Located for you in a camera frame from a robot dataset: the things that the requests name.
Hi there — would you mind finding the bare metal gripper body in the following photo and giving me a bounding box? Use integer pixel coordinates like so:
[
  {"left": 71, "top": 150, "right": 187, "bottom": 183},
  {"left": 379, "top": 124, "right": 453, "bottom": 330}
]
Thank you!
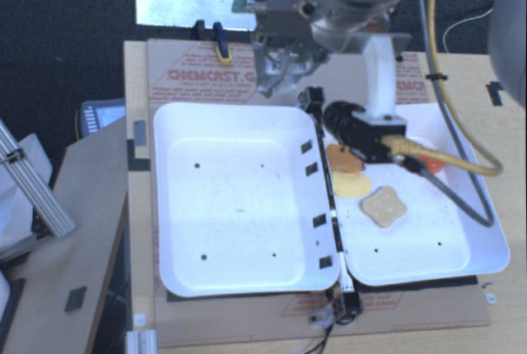
[{"left": 251, "top": 0, "right": 374, "bottom": 69}]

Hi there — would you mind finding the orange flat toy food slice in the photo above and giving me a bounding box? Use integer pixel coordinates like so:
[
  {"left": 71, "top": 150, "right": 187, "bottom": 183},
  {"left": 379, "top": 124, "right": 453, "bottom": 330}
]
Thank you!
[{"left": 326, "top": 142, "right": 364, "bottom": 175}]

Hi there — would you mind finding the yellow round toy food slice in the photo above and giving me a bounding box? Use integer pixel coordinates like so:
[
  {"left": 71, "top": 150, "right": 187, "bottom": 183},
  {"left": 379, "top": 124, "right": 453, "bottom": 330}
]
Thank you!
[{"left": 332, "top": 171, "right": 373, "bottom": 199}]

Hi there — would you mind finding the thin black and white rod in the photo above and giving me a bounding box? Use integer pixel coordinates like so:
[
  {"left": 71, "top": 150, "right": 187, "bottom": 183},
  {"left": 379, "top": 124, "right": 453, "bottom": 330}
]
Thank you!
[{"left": 306, "top": 105, "right": 352, "bottom": 292}]

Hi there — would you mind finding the white plastic tray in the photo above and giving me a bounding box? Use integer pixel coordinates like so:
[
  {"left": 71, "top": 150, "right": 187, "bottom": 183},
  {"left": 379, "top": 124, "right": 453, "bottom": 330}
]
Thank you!
[
  {"left": 152, "top": 101, "right": 342, "bottom": 298},
  {"left": 329, "top": 100, "right": 511, "bottom": 287}
]

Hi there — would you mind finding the tan toy bread slice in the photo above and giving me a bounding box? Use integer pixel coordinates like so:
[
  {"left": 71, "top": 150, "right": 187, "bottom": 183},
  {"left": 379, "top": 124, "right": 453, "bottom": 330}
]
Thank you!
[{"left": 360, "top": 184, "right": 408, "bottom": 229}]

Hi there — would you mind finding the red round toy food slice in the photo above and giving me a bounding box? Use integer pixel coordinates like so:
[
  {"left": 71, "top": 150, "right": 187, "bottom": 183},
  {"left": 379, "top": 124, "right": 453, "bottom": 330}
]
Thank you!
[{"left": 415, "top": 154, "right": 447, "bottom": 175}]

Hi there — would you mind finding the brown cardboard board red print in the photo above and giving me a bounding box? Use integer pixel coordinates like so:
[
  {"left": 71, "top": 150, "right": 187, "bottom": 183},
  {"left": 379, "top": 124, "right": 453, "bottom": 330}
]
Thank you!
[{"left": 147, "top": 38, "right": 493, "bottom": 349}]

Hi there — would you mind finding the black block with thin wires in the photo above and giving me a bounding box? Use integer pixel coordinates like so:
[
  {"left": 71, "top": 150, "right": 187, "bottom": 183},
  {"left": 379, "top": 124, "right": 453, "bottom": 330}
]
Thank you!
[
  {"left": 297, "top": 86, "right": 326, "bottom": 114},
  {"left": 332, "top": 289, "right": 364, "bottom": 325}
]

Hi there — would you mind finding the black cylinder on white bracket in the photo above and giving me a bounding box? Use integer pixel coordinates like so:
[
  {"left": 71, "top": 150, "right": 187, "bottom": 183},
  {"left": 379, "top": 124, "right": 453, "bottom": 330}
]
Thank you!
[{"left": 323, "top": 32, "right": 413, "bottom": 164}]

